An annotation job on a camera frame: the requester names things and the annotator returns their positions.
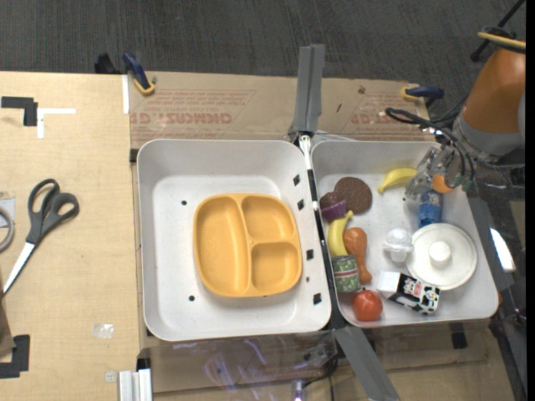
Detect cow print milk carton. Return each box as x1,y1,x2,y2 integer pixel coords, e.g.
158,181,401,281
376,270,441,317

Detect grey tape roll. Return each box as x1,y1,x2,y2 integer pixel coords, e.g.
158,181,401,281
0,204,16,254

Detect brown cardboard board red print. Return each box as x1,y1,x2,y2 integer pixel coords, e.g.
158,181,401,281
128,71,502,394

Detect red tomato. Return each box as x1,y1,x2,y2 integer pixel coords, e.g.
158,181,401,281
351,288,385,322

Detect white pot lid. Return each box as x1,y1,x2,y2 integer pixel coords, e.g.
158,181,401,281
405,221,479,292

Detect brown round biscuit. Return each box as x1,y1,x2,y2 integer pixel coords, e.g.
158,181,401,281
333,175,374,216

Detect orange chicken drumstick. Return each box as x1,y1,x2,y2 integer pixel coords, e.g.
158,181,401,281
343,226,374,286

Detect white plastic tray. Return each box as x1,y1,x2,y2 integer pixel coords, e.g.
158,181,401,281
310,140,500,329
136,138,333,343

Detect orange fruit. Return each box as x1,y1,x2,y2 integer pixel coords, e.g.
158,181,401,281
431,173,455,195

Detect orange divided plate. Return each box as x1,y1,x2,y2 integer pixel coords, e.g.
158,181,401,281
192,192,303,298

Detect green and red can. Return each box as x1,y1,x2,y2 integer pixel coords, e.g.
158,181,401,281
331,255,362,295

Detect yellow banana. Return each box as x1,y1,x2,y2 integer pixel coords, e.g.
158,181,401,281
376,166,420,195
326,210,354,259

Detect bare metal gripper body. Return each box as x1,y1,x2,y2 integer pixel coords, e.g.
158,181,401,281
417,145,464,185

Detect purple cupcake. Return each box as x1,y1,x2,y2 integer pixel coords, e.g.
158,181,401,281
318,190,349,222

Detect grey handled scissors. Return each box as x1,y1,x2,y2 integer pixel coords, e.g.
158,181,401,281
1,177,81,297

